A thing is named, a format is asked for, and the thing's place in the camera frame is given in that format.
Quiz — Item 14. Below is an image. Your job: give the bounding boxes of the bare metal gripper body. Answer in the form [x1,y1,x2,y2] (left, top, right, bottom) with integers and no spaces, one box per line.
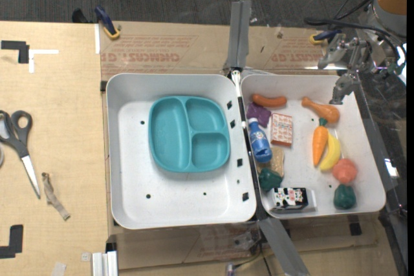
[351,9,406,76]

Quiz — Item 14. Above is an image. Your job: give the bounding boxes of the orange toy chicken drumstick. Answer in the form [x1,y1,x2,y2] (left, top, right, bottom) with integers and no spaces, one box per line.
[301,96,341,125]

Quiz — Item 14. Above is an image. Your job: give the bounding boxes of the orange toy carrot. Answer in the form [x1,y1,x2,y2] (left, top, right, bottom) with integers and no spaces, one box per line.
[312,117,330,168]

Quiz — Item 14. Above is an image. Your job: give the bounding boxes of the yellow banana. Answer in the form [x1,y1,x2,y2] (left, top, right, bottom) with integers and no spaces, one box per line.
[319,131,342,172]

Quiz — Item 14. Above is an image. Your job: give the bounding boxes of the white plastic tray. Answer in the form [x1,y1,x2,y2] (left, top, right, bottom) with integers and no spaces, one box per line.
[239,74,387,220]
[105,72,257,231]

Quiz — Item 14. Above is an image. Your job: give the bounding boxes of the orange toy sausage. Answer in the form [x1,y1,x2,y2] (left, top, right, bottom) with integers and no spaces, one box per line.
[252,93,288,109]

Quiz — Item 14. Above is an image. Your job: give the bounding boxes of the orange and white carton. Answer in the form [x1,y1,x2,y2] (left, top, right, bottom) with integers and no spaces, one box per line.
[269,112,294,148]

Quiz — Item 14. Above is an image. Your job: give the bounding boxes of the pink toy fruit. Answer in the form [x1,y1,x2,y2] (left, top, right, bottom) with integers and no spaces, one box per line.
[331,158,358,186]

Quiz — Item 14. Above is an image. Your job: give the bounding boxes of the purple toy grapes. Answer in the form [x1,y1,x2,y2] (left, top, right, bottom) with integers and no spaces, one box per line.
[246,102,272,128]

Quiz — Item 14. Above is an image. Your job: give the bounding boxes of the tan toy bread slice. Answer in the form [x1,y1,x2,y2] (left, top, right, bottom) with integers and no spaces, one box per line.
[256,146,286,179]

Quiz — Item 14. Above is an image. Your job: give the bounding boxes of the blue toy bottle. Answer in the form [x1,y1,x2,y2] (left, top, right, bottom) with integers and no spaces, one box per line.
[247,117,274,164]

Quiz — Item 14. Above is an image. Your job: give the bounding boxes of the green toy pepper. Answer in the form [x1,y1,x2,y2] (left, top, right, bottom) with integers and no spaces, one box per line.
[332,183,357,210]

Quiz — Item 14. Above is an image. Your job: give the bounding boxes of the dark green toy broccoli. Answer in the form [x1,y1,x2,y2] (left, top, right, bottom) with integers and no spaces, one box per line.
[257,167,283,193]

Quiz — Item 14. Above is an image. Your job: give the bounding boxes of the cow print milk carton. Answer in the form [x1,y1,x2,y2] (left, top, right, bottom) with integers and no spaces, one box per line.
[268,187,318,215]

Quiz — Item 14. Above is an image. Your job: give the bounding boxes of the brown cardboard board red print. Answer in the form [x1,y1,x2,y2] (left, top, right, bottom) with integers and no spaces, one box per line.
[98,21,380,271]

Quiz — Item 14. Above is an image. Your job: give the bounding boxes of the blue divided plate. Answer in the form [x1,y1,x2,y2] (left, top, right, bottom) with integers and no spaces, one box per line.
[147,95,232,173]

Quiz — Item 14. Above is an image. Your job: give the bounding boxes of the crumpled beige tape strip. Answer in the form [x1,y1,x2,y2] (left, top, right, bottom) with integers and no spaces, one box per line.
[41,172,72,222]

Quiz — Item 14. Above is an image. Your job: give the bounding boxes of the grey handled scissors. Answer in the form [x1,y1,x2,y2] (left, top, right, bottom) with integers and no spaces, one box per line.
[0,110,42,200]

